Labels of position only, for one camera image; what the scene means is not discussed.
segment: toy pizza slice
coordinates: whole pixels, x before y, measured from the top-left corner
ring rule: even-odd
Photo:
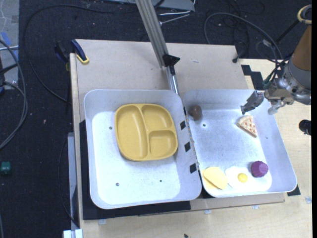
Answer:
[[[252,137],[257,137],[257,129],[253,121],[253,116],[243,116],[237,121],[239,128],[249,133]]]

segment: egg yolk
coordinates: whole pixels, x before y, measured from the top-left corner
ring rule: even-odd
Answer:
[[[238,180],[240,182],[246,182],[248,180],[248,176],[244,173],[240,173],[240,174],[238,174]]]

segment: black carpet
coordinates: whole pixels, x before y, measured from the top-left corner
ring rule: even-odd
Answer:
[[[276,41],[297,20],[299,9],[311,3],[312,0],[197,0],[196,12],[163,24],[162,30],[166,42],[206,44],[205,20],[222,12],[250,21]],[[157,12],[171,11],[158,8]],[[174,17],[159,16],[159,20]],[[23,127],[0,151],[0,161],[10,161],[13,170],[11,176],[0,177],[0,213],[6,238],[56,238],[61,237],[63,230],[70,229],[70,219],[58,190],[58,163],[63,143],[72,130],[71,106],[45,89],[33,70],[47,88],[67,99],[69,73],[54,53],[57,41],[62,41],[70,52],[70,41],[75,38],[149,39],[135,5],[108,1],[20,0],[19,29],[19,60],[29,110]],[[294,51],[305,29],[302,23],[295,25],[277,43],[282,56]],[[211,44],[235,45],[243,58],[262,58],[255,46],[264,36],[231,16],[210,18],[206,34]],[[262,45],[259,49],[268,58],[275,58],[271,49]],[[22,101],[17,91],[6,91],[0,97],[0,141],[17,125]],[[68,208],[67,161],[65,147],[60,163],[60,186]]]

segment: green object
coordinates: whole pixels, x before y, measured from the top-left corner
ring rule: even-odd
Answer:
[[[271,84],[272,84],[272,82],[269,81],[268,83],[266,83],[266,84],[263,85],[263,88],[264,88],[265,90],[267,90],[267,89],[271,86]]]
[[[3,161],[0,166],[0,174],[7,176],[12,174],[11,163],[9,161]]]
[[[262,85],[266,85],[267,83],[269,83],[271,77],[272,77],[272,73],[269,76],[267,76],[265,80],[263,80]]]

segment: metal bracket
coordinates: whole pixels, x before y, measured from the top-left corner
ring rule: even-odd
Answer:
[[[167,55],[165,54],[163,56],[163,61],[165,63],[165,66],[169,68],[169,71],[170,71],[170,74],[172,76],[175,76],[175,68],[174,68],[174,65],[180,60],[180,58],[178,57],[174,57],[174,56],[171,56],[171,55]]]

